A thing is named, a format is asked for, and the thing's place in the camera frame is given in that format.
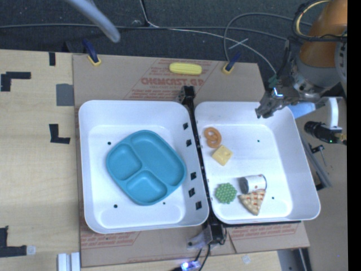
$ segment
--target yellow sponge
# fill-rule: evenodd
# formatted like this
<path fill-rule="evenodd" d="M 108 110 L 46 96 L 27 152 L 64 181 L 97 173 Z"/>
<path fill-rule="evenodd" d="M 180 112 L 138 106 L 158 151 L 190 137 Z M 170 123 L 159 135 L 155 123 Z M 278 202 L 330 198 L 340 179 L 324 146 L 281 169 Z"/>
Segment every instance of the yellow sponge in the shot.
<path fill-rule="evenodd" d="M 213 153 L 212 158 L 219 162 L 221 165 L 225 165 L 232 155 L 232 151 L 227 149 L 224 145 L 221 145 Z"/>

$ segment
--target tin can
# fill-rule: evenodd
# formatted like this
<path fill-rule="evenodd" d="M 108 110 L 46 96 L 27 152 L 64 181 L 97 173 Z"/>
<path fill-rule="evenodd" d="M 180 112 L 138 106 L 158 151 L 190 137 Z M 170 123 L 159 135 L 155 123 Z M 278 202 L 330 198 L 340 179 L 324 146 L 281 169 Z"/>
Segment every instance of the tin can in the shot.
<path fill-rule="evenodd" d="M 239 184 L 243 194 L 265 190 L 267 187 L 266 177 L 262 174 L 242 177 L 239 179 Z"/>

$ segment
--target green toy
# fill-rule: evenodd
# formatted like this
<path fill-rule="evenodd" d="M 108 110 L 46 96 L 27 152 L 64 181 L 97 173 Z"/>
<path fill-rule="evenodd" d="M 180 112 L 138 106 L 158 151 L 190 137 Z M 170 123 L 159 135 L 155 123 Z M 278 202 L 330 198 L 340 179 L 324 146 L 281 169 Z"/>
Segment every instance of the green toy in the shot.
<path fill-rule="evenodd" d="M 215 197 L 221 203 L 231 203 L 236 198 L 237 190 L 230 183 L 222 183 L 215 191 Z"/>

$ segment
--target robotic arm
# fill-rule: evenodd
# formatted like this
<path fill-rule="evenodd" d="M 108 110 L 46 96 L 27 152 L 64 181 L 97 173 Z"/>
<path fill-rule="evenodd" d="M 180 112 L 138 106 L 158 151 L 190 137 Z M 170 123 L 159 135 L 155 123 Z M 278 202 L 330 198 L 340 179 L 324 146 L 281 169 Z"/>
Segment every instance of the robotic arm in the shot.
<path fill-rule="evenodd" d="M 308 35 L 300 32 L 300 20 L 310 8 L 327 3 Z M 287 75 L 270 81 L 256 109 L 268 118 L 277 110 L 299 102 L 319 103 L 322 95 L 340 81 L 347 84 L 347 0 L 311 0 L 301 5 L 293 20 L 293 32 L 304 40 Z"/>

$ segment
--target white tray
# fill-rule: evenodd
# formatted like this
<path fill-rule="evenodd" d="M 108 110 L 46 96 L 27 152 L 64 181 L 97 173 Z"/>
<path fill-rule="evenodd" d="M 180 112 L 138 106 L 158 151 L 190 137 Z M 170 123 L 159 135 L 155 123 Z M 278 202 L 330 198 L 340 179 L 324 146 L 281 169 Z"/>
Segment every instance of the white tray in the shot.
<path fill-rule="evenodd" d="M 79 110 L 79 125 L 85 220 L 95 232 L 195 226 L 208 218 L 209 207 L 192 126 L 183 105 L 176 102 L 91 100 Z M 105 165 L 106 156 L 113 146 L 128 135 L 145 129 L 166 140 L 187 167 L 182 185 L 151 206 L 134 203 L 116 185 Z"/>
<path fill-rule="evenodd" d="M 319 198 L 292 112 L 288 108 L 273 117 L 258 119 L 253 102 L 203 102 L 195 110 L 212 209 L 227 224 L 311 220 L 320 212 Z M 215 127 L 222 145 L 233 152 L 225 166 L 211 155 L 214 148 L 203 135 Z M 230 204 L 214 197 L 222 183 L 231 183 L 241 194 L 238 178 L 263 174 L 266 196 L 258 216 L 248 212 L 239 199 Z"/>

